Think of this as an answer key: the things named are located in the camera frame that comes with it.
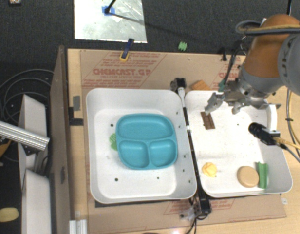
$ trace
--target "blue tray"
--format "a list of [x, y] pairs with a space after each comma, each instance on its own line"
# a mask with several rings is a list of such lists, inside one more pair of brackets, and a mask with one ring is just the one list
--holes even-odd
[[177, 159], [177, 140], [171, 121], [163, 115], [125, 115], [116, 125], [121, 161], [132, 169], [160, 169]]

